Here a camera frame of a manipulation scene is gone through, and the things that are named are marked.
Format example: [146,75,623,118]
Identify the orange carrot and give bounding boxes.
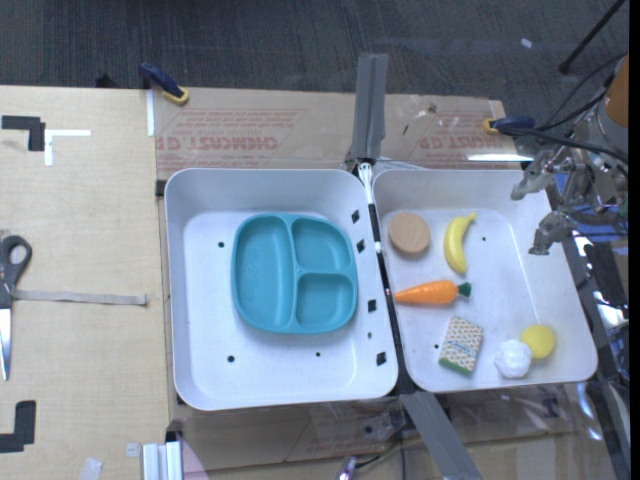
[393,279,473,306]

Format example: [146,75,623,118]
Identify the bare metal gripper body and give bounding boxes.
[552,135,630,217]

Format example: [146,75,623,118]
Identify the white ball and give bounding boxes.
[494,338,533,380]

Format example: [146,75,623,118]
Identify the round tan biscuit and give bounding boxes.
[387,211,432,256]

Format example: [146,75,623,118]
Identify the yellow banana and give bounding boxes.
[443,212,478,275]

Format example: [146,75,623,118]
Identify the grey handled scissors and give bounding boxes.
[0,234,34,383]

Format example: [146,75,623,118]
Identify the brown cardboard board red print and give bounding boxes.
[152,86,586,472]

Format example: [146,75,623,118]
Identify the white plastic tray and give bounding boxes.
[163,167,400,412]
[372,168,599,395]

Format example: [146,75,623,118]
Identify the yellow ball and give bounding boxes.
[520,324,557,360]

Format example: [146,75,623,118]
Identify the blue divided plate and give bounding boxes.
[231,212,359,335]

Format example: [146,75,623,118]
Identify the thin black and white rod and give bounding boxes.
[357,162,412,395]

